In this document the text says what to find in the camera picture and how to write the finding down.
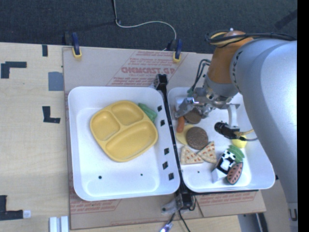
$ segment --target light wood surface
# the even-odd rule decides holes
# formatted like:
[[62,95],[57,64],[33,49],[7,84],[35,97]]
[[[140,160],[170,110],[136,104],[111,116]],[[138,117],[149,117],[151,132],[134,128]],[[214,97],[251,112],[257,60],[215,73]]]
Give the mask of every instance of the light wood surface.
[[[69,185],[63,91],[48,90],[48,73],[62,72],[62,46],[0,43],[0,63],[26,61],[0,79],[0,195],[7,210],[30,210],[31,218],[0,221],[0,231],[48,231],[50,217],[69,216]],[[43,106],[56,123],[43,122]],[[187,220],[193,232],[240,232],[237,216]],[[159,231],[163,223],[97,228],[89,232]],[[175,221],[172,231],[186,231]]]

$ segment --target blue and yellow clamp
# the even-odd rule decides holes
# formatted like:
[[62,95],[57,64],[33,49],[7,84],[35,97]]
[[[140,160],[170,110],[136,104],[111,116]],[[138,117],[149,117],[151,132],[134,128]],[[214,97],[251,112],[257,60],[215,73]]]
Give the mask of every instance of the blue and yellow clamp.
[[72,48],[72,51],[73,51],[73,55],[75,58],[81,58],[82,57],[82,50],[79,46],[79,43],[78,43],[78,37],[77,37],[77,33],[72,33],[72,38],[73,38],[73,48]]
[[181,52],[183,47],[183,41],[181,39],[172,40],[168,46],[168,51],[174,51],[173,53],[173,62],[178,63],[181,60]]

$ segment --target pizza slice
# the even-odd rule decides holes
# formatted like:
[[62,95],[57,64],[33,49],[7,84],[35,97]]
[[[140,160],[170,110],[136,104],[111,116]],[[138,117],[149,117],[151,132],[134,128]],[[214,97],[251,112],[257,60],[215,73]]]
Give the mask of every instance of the pizza slice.
[[187,145],[184,145],[180,154],[180,163],[185,164],[195,164],[195,163],[203,163],[204,160],[199,157],[196,153],[194,153]]
[[210,142],[205,148],[198,151],[197,155],[200,156],[204,161],[216,164],[217,157],[214,147],[214,141]]

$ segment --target yellow divided plate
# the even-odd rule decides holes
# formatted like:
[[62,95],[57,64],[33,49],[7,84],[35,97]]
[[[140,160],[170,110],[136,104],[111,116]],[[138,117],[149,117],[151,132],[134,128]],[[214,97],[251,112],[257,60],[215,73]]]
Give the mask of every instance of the yellow divided plate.
[[153,122],[131,101],[118,101],[95,113],[90,129],[103,151],[118,162],[136,158],[158,139]]

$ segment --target brown disc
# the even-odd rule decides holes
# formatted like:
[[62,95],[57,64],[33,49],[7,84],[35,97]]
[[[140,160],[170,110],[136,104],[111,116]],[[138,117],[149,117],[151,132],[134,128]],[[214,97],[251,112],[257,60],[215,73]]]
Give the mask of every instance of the brown disc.
[[184,118],[190,124],[197,124],[201,121],[202,116],[199,114],[196,108],[193,108],[189,113],[184,115]]
[[208,135],[201,127],[194,126],[187,131],[186,141],[193,149],[201,150],[208,144]]

